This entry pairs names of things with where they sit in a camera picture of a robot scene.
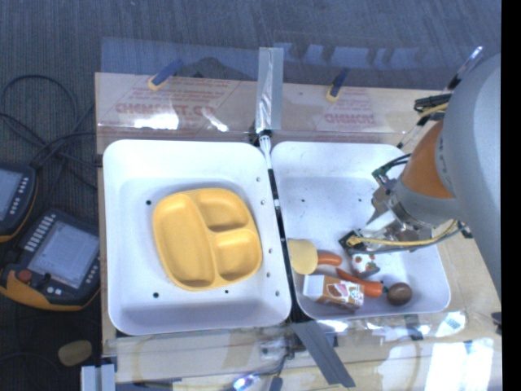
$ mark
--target gray carpet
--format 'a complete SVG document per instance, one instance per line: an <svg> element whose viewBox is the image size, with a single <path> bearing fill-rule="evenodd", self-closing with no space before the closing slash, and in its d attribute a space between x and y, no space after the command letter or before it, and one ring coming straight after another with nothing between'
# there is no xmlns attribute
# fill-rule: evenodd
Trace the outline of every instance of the gray carpet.
<svg viewBox="0 0 521 391"><path fill-rule="evenodd" d="M485 59L501 51L501 0L0 0L0 85L41 74L76 98L74 107L56 84L27 78L0 111L52 140L89 110L95 72L151 73L177 54L197 64L190 74L255 79L260 46L284 48L286 81L327 84L347 67L351 86L441 90L477 46ZM78 129L94 127L91 113ZM27 163L38 149L0 121L0 161ZM94 160L88 135L68 149ZM94 170L61 166L45 163L35 214L52 205L96 223ZM80 368L61 366L56 352L86 338L99 353L98 323L98 301L48 314L0 297L0 390L79 389Z"/></svg>

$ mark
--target clear plastic panel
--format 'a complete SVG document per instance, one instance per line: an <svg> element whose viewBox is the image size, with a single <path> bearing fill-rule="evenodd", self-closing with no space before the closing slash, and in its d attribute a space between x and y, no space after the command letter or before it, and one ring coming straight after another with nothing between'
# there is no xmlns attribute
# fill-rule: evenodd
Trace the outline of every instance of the clear plastic panel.
<svg viewBox="0 0 521 391"><path fill-rule="evenodd" d="M440 66L430 64L430 49L420 46L308 38L310 44L303 45L305 39L294 33L275 35L274 47L284 50L284 75L274 143L396 145L418 119L414 100L443 89L429 81L429 68L443 68L449 79L461 53L472 50L459 48ZM181 65L175 75L152 87L150 79L172 62ZM330 101L327 91L342 68L349 74L340 96ZM98 152L121 138L251 143L265 84L257 82L258 74L258 50L106 39L96 77ZM501 311L501 303L479 250L472 239L457 237L439 251L450 284L444 310L318 320L359 389L501 389L501 332L491 315ZM255 390L268 389L280 376L285 390L343 389L326 382L287 323L126 336L105 314L103 356L117 361L121 384Z"/></svg>

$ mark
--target toy sausage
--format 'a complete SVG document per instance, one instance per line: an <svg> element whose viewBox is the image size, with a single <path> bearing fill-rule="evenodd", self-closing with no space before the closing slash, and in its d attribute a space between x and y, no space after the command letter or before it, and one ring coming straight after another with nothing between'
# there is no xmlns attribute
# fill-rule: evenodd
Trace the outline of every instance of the toy sausage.
<svg viewBox="0 0 521 391"><path fill-rule="evenodd" d="M322 252L318 254L318 265L338 266L342 263L342 257L336 253Z"/></svg>

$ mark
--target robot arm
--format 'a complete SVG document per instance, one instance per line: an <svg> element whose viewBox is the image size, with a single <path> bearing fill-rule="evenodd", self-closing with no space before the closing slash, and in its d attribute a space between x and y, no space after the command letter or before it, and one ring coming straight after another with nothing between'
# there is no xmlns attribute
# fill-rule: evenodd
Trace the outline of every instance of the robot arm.
<svg viewBox="0 0 521 391"><path fill-rule="evenodd" d="M450 97L444 119L418 143L401 175L373 175L374 215L340 243L354 253L414 250L470 228L501 300L501 55L470 72ZM448 230L433 230L453 220Z"/></svg>

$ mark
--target blue clip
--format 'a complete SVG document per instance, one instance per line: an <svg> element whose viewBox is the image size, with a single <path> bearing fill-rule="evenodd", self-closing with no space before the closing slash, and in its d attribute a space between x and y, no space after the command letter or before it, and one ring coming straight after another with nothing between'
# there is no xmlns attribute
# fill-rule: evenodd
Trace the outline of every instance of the blue clip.
<svg viewBox="0 0 521 391"><path fill-rule="evenodd" d="M345 81L345 78L348 76L348 72L349 70L347 68L343 68L342 71L340 71L340 74L336 76L336 78L330 85L326 94L326 99L328 99L332 103L338 100L340 96L340 89Z"/></svg>
<svg viewBox="0 0 521 391"><path fill-rule="evenodd" d="M180 59L176 59L175 61L168 64L161 71L159 71L155 76L150 77L148 80L148 86L152 91L157 91L164 82L175 75L177 70L182 67L182 61Z"/></svg>

